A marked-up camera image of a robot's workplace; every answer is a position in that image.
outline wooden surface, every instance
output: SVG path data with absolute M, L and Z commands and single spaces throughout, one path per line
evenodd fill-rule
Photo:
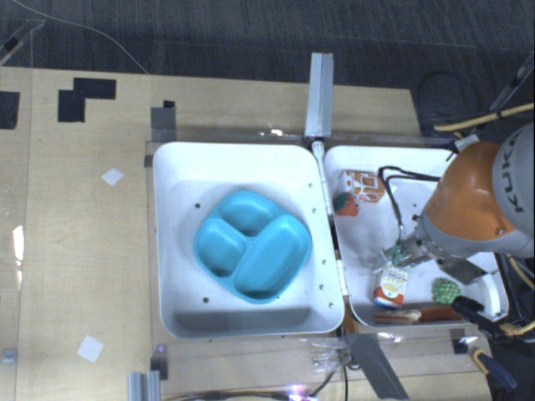
M 28 70 L 1 70 L 1 90 L 7 88 L 6 79 L 16 89 L 17 79 L 28 76 Z M 87 100 L 84 124 L 60 124 L 58 90 L 72 89 L 74 76 L 116 79 L 116 100 Z M 301 134 L 308 87 L 53 70 L 33 70 L 31 80 L 31 127 L 21 124 L 0 136 L 2 148 L 9 145 L 6 141 L 13 142 L 6 140 L 10 134 L 30 141 L 16 400 L 124 400 L 128 373 L 146 372 L 152 349 L 143 166 L 150 107 L 176 101 L 179 127 L 247 126 Z M 338 131 L 419 132 L 410 94 L 404 90 L 335 87 L 334 120 Z M 100 178 L 112 168 L 125 174 L 115 186 Z M 9 177 L 21 179 L 17 174 Z M 96 363 L 77 355 L 86 335 L 104 344 Z M 243 342 L 242 348 L 247 343 L 252 342 Z M 179 359 L 189 363 L 174 367 L 187 368 L 183 378 L 191 388 L 235 388 L 240 381 L 248 387 L 251 383 L 244 383 L 242 376 L 232 375 L 233 368 L 225 373 L 226 358 L 236 357 L 237 346 L 230 344 L 228 354 L 222 349 L 218 358 L 210 358 L 200 357 L 196 345 L 178 341 Z M 265 358 L 262 346 L 255 346 L 258 352 L 251 358 Z M 414 354 L 391 352 L 393 367 L 403 372 L 402 382 L 413 399 L 490 398 L 484 376 L 467 356 L 455 357 L 447 344 L 436 346 Z M 301 354 L 309 375 L 309 356 Z M 256 371 L 254 364 L 250 372 L 261 377 L 253 375 L 252 383 L 280 371 L 277 363 Z M 223 370 L 198 373 L 210 367 L 217 372 L 216 366 Z M 421 376 L 422 370 L 427 375 Z M 361 372 L 350 378 L 349 399 L 375 399 Z M 322 379 L 315 375 L 307 383 Z M 342 398 L 342 386 L 332 383 L 322 399 Z M 0 397 L 13 399 L 5 390 Z

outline white cable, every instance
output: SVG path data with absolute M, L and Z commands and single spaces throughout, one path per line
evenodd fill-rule
M 37 15 L 40 15 L 42 17 L 46 17 L 46 18 L 49 18 L 49 19 L 53 19 L 54 21 L 58 21 L 59 23 L 66 23 L 68 25 L 73 25 L 75 27 L 79 27 L 79 28 L 85 28 L 86 30 L 89 30 L 89 31 L 93 31 L 97 34 L 100 34 L 104 37 L 106 37 L 108 40 L 110 40 L 112 43 L 115 43 L 124 53 L 126 53 L 126 55 L 128 55 L 128 57 L 134 61 L 137 66 L 145 73 L 145 74 L 150 74 L 149 71 L 143 67 L 143 65 L 141 65 L 141 63 L 134 58 L 134 56 L 128 52 L 126 50 L 126 48 L 120 44 L 117 40 L 115 40 L 113 37 L 111 37 L 109 34 L 106 34 L 96 28 L 93 28 L 93 27 L 88 27 L 87 25 L 83 25 L 81 23 L 74 23 L 72 21 L 68 21 L 66 19 L 61 19 L 61 18 L 56 18 L 56 17 L 53 17 L 52 15 L 48 15 L 47 13 L 42 13 L 40 12 L 39 10 L 35 10 L 35 9 L 32 9 L 30 8 L 29 6 L 26 6 L 24 3 L 21 3 L 19 2 L 18 0 L 11 0 L 12 2 L 16 3 L 18 6 L 20 6 L 21 8 L 25 8 L 26 10 L 29 10 L 30 12 L 33 12 L 33 13 L 36 13 Z

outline blue divided plate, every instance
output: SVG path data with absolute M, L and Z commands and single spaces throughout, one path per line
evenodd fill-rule
M 307 227 L 267 197 L 239 190 L 199 227 L 195 258 L 216 281 L 252 303 L 275 300 L 312 251 Z

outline brown cylinder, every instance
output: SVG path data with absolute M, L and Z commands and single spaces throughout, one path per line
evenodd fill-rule
M 427 215 L 437 229 L 471 241 L 490 241 L 515 230 L 492 190 L 492 164 L 499 148 L 499 144 L 478 142 L 451 163 L 427 205 Z

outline black floor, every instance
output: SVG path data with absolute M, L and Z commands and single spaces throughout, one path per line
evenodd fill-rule
M 534 45 L 535 0 L 18 1 L 109 34 L 152 74 L 306 83 L 310 54 L 333 53 L 336 84 L 410 89 L 425 135 L 488 109 Z M 0 0 L 0 43 L 26 19 L 47 22 L 10 65 L 141 73 L 103 35 L 12 0 Z M 510 105 L 532 101 L 533 75 Z

